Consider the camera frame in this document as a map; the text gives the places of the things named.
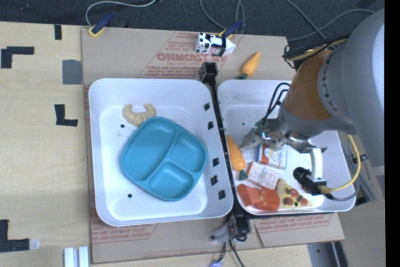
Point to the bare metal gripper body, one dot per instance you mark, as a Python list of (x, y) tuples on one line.
[(275, 132)]

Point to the black cylinder on white bracket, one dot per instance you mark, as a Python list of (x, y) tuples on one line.
[(315, 165)]

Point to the yellow pizza slice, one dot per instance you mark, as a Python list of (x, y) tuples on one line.
[(290, 194)]

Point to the white packet with red print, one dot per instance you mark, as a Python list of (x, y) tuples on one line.
[(264, 175)]

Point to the black and white cow carton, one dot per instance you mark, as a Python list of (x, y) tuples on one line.
[(209, 43)]

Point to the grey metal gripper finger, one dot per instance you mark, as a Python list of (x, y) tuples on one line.
[(250, 140)]

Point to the orange carrot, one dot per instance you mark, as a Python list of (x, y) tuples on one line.
[(236, 154), (251, 65)]

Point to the red packet with yellow stars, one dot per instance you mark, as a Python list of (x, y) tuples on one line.
[(268, 200)]

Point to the red orange carton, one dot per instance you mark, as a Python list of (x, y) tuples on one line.
[(247, 194)]

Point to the blue divided plate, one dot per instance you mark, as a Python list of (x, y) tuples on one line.
[(162, 156)]

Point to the white and orange carton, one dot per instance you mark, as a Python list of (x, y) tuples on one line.
[(275, 158)]

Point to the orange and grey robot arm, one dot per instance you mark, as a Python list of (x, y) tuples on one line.
[(359, 78)]

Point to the cream toy croissant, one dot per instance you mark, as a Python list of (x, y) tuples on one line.
[(137, 117)]

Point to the brown cardboard board red print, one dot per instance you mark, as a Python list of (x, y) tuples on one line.
[(131, 53)]

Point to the white plastic tray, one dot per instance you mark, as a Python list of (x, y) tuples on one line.
[(240, 103), (109, 165)]

